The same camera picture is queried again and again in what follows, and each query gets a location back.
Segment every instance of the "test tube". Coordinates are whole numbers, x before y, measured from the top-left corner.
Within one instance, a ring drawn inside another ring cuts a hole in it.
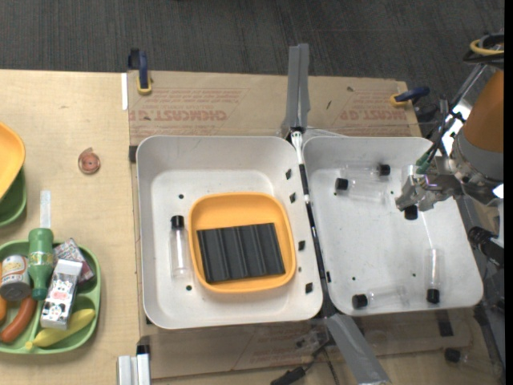
[[[428,249],[424,258],[426,300],[431,304],[440,302],[440,291],[443,280],[443,251],[440,249]]]
[[[365,178],[337,178],[335,193],[360,200],[383,202],[385,200],[386,183]]]
[[[410,295],[404,285],[377,287],[367,290],[364,294],[353,296],[353,308],[355,310],[366,307],[408,306],[409,304]]]
[[[379,164],[372,161],[348,161],[341,165],[342,176],[360,177],[369,180],[380,180],[390,175],[388,164]]]
[[[490,359],[489,355],[478,355],[468,349],[446,348],[444,357],[448,365],[462,371],[482,372],[497,379],[503,374],[500,361]]]
[[[191,260],[184,218],[176,215],[171,218],[171,233],[169,235],[171,250],[171,267],[174,278],[188,278],[191,275]]]

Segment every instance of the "green bowl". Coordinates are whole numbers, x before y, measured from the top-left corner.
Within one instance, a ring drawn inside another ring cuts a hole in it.
[[[0,228],[16,221],[26,207],[25,173],[22,169],[0,200]]]
[[[57,246],[59,244],[60,242],[55,242],[54,246]],[[91,251],[82,247],[81,245],[79,245],[79,248],[82,251],[82,254],[85,257],[87,263],[95,273],[95,276],[91,280],[79,285],[75,297],[75,303],[73,304],[73,312],[77,310],[92,308],[95,310],[95,317],[93,318],[93,320],[80,331],[75,332],[73,335],[70,335],[62,341],[55,343],[54,345],[45,346],[44,348],[34,346],[31,350],[27,350],[25,348],[25,343],[27,341],[32,341],[38,334],[38,332],[42,329],[39,325],[39,316],[41,315],[42,305],[44,301],[39,301],[34,317],[30,321],[28,327],[16,338],[15,341],[10,343],[0,342],[0,352],[6,352],[9,354],[37,355],[58,354],[60,352],[71,351],[75,348],[80,347],[92,336],[93,332],[95,332],[96,323],[98,322],[99,315],[101,290],[100,268],[98,260]],[[3,261],[6,257],[9,257],[10,255],[14,254],[27,256],[28,251],[28,240],[7,242],[6,244],[0,246],[0,261]],[[20,302],[8,303],[7,316],[4,320],[4,323],[0,326],[0,331],[3,330],[6,326],[8,326],[9,323],[14,319],[14,317],[18,313],[19,305]]]

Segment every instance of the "white hinged case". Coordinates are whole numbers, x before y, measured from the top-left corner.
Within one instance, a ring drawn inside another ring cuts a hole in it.
[[[408,221],[395,207],[402,169],[430,146],[423,138],[314,136],[303,157],[329,297],[343,314],[400,313],[473,306],[483,284],[454,199]],[[304,201],[297,154],[273,136],[153,136],[137,150],[143,305],[164,329],[307,320],[321,310],[323,294]],[[334,195],[341,164],[389,164],[386,197],[376,204]],[[209,194],[259,192],[284,207],[292,229],[297,268],[285,285],[245,294],[216,293],[196,281],[191,290],[172,278],[169,219],[187,217]],[[294,202],[290,196],[296,194]],[[304,249],[298,242],[304,241]],[[444,252],[442,299],[426,301],[423,253]],[[408,304],[355,310],[352,297],[370,288],[406,283]]]

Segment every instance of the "small can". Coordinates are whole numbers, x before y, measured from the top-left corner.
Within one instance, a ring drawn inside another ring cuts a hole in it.
[[[0,295],[7,301],[20,301],[28,297],[31,291],[26,257],[10,255],[4,259]]]

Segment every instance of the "orange tray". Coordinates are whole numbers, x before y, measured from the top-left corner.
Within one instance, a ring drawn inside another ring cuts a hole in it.
[[[280,202],[262,192],[227,192],[200,198],[192,206],[188,218],[192,263],[200,283],[219,293],[248,293],[271,290],[286,284],[296,270],[296,255],[292,231],[285,209]],[[285,272],[279,275],[244,278],[224,282],[207,282],[201,261],[200,241],[197,231],[273,223]]]
[[[25,145],[22,139],[0,123],[0,201],[7,194],[25,162]]]

